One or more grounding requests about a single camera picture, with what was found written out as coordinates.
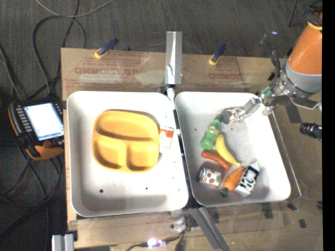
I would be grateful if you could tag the yellow divided plate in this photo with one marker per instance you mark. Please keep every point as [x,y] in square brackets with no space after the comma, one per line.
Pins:
[125,140]

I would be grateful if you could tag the red sausage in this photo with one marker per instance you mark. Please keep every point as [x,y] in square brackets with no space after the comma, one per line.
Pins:
[216,159]

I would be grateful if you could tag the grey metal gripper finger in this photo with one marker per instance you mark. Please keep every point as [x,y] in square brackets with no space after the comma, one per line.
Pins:
[267,111]
[248,108]

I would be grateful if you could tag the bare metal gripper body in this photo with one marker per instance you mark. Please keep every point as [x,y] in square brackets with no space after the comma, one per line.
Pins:
[286,94]

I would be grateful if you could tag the white plastic tray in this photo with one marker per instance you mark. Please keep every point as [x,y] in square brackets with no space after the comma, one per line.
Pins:
[125,192]
[261,145]

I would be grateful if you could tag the orange carrot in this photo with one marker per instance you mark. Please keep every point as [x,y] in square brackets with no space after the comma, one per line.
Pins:
[233,180]

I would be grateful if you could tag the white can with strawberry print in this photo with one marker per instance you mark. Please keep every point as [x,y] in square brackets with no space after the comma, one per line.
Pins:
[210,177]
[230,115]

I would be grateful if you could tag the black cylinder on white bracket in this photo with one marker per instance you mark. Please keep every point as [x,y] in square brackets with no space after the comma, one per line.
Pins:
[311,130]

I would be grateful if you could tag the green plastic bottle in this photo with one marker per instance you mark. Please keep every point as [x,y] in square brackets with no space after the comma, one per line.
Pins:
[209,137]

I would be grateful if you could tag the orange and white carton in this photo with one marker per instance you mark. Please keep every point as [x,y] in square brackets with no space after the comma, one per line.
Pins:
[166,140]

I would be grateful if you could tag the brown cardboard board red print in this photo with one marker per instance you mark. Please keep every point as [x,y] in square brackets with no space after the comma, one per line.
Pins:
[110,72]

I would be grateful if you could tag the black and white carton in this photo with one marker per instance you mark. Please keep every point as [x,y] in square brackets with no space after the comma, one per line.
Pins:
[248,180]

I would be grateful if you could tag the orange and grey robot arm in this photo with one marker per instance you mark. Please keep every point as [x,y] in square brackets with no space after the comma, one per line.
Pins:
[306,48]

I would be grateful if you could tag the yellow banana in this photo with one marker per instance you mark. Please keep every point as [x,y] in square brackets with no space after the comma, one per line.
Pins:
[224,149]

